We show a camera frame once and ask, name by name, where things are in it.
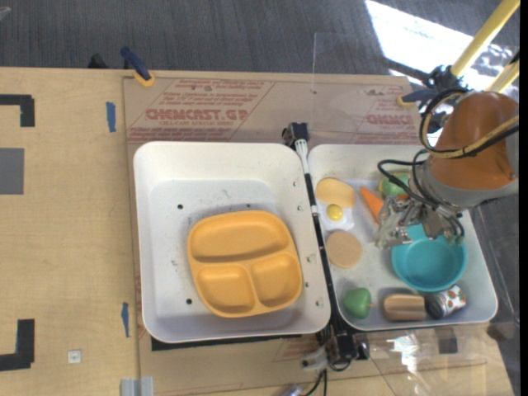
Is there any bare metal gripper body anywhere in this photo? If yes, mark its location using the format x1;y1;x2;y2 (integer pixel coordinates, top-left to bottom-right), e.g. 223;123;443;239
396;196;465;238

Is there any blue bowl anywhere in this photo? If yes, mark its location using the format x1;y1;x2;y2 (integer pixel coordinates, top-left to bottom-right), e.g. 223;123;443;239
389;222;469;294

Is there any green pear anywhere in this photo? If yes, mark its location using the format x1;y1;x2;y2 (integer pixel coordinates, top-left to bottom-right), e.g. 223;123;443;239
378;172;412;200

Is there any orange carrot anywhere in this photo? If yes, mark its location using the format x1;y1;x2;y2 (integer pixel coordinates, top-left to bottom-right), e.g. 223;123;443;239
359;186;387;225

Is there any white plastic tray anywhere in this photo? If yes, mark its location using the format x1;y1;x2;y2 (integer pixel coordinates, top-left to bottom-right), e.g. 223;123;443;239
307;143;499;332
132;140;332;344

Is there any tan round biscuit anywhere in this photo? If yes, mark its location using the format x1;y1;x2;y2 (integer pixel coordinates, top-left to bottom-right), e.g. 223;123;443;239
324;230;364;270

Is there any white fried egg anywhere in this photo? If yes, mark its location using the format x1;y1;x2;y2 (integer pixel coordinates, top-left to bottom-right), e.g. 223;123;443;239
320;202;356;232

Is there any tan bread bun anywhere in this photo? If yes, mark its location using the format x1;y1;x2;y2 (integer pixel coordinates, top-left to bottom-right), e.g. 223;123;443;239
380;293;428;323

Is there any small can with tomato print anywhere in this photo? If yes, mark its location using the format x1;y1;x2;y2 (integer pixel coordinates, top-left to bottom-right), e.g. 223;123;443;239
425;284;468;321

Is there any pale yellow bread slice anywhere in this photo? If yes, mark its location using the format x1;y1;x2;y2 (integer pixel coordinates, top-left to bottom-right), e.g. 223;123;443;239
315;177;356;209

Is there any green pepper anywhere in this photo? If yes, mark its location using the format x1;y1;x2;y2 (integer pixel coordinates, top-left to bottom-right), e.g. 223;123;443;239
342;287;373;320

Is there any thin black and white rod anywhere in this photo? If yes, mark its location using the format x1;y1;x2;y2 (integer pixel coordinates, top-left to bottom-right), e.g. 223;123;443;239
294;138;344;337

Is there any yellow divided plate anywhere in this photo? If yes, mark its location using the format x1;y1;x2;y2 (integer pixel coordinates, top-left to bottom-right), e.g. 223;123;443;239
186;210;304;319

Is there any brown cardboard board red print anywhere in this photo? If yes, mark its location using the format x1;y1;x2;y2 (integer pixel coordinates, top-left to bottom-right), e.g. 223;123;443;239
122;70;502;392

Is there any black block with thin wires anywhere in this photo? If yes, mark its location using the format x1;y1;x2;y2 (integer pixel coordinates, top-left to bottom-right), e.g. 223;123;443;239
324;331;370;365
281;121;310;147

